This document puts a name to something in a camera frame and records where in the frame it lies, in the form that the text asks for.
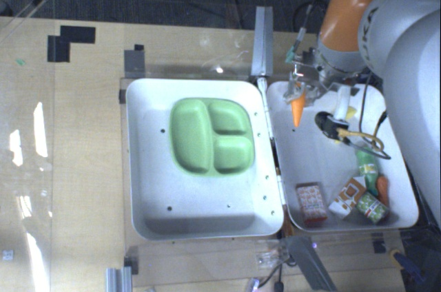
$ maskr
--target white tray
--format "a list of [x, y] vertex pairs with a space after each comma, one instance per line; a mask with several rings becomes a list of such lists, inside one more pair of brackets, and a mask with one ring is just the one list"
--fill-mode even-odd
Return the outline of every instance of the white tray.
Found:
[[[354, 107], [357, 113], [349, 121], [349, 130], [358, 130], [358, 120], [360, 119], [364, 86], [357, 85], [356, 87], [360, 91], [351, 97], [349, 105]], [[386, 119], [381, 125], [378, 137], [383, 140], [385, 151], [392, 159], [380, 159], [378, 166], [380, 173], [389, 180], [391, 215], [384, 222], [375, 226], [358, 212], [340, 220], [328, 211], [326, 221], [315, 227], [305, 226], [296, 195], [296, 185], [305, 182], [319, 182], [325, 204], [329, 205], [345, 183], [352, 176], [358, 174], [357, 160], [354, 149], [326, 138], [314, 121], [315, 115], [320, 111], [334, 113], [337, 94], [328, 92], [313, 106], [306, 107], [303, 111], [300, 127], [293, 132], [291, 107], [282, 98], [286, 89], [287, 82], [273, 83], [268, 89], [268, 103], [289, 213], [293, 222], [305, 231], [314, 232], [374, 231], [413, 226], [418, 219], [418, 206], [389, 119]], [[382, 94], [374, 87], [369, 86], [362, 124], [364, 132], [373, 133], [377, 120], [384, 109]]]
[[[172, 158], [170, 111], [183, 98], [221, 98], [248, 113], [255, 156], [244, 173], [183, 173]], [[259, 91], [242, 81], [139, 79], [126, 94], [132, 220], [149, 240], [268, 236], [283, 222], [274, 160]]]

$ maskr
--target small box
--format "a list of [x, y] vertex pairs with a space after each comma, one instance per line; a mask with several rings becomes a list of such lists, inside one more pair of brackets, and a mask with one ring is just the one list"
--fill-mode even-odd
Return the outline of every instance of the small box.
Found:
[[304, 183], [297, 185], [297, 196], [300, 201], [305, 224], [327, 219], [325, 205], [318, 183]]
[[357, 209], [374, 224], [378, 224], [389, 213], [389, 209], [368, 191], [358, 201]]
[[343, 187], [337, 198], [330, 204], [329, 210], [339, 218], [348, 216], [366, 192], [365, 177], [353, 177]]

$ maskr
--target green package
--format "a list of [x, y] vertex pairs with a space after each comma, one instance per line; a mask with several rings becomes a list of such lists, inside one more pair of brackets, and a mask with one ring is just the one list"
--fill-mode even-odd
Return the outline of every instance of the green package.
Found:
[[378, 195], [378, 190], [376, 187], [376, 182], [378, 178], [378, 167], [375, 157], [366, 152], [358, 150], [356, 152], [358, 169], [360, 170], [360, 175], [365, 177], [366, 188], [374, 196]]
[[356, 208], [374, 224], [379, 223], [389, 213], [389, 209], [368, 191], [357, 202]]

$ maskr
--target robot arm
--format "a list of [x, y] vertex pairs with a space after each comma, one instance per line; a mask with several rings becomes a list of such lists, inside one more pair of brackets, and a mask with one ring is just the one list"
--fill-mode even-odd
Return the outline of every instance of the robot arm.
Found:
[[440, 0], [331, 0], [318, 47], [293, 63], [307, 104], [366, 66], [383, 79], [402, 155], [441, 225]]

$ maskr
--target orange vegetable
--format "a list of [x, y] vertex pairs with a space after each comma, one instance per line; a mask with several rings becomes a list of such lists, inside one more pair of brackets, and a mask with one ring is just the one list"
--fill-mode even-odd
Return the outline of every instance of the orange vegetable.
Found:
[[302, 118], [303, 108], [305, 108], [306, 102], [306, 92], [295, 98], [291, 101], [291, 112], [292, 112], [292, 121], [294, 123], [294, 127], [298, 127], [300, 125], [300, 119]]
[[389, 207], [389, 195], [387, 193], [387, 190], [389, 188], [389, 181], [384, 176], [379, 176], [377, 178], [376, 187], [378, 190], [378, 196], [377, 199], [387, 207]]

